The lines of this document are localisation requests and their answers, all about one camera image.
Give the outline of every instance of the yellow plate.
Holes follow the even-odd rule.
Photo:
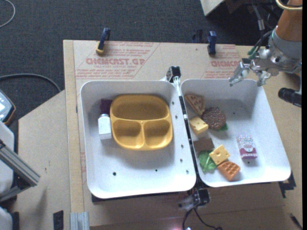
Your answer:
[[[157,150],[173,138],[167,103],[150,94],[125,94],[116,97],[110,108],[114,140],[132,150]]]

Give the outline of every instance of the white bottle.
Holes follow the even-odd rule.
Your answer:
[[[108,114],[100,115],[98,119],[98,130],[101,140],[112,138],[111,120]]]

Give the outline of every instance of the chocolate cookie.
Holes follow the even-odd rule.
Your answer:
[[[226,116],[218,107],[210,107],[203,112],[202,120],[211,129],[220,129],[226,124]]]

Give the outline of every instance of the green leafy vegetable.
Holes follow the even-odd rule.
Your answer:
[[[216,168],[216,164],[209,156],[211,151],[201,151],[199,154],[200,166],[204,173],[207,171],[214,170]]]

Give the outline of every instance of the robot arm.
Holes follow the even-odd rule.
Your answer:
[[[284,11],[275,29],[261,38],[269,36],[268,45],[251,52],[250,58],[242,59],[234,75],[229,79],[230,86],[242,81],[250,71],[258,76],[258,86],[264,85],[267,79],[278,75],[280,71],[301,73],[303,0],[289,0],[287,5],[283,5],[280,0],[276,2]],[[301,94],[301,90],[295,92],[283,88],[279,96],[301,106],[301,101],[297,103],[299,99],[301,100]]]

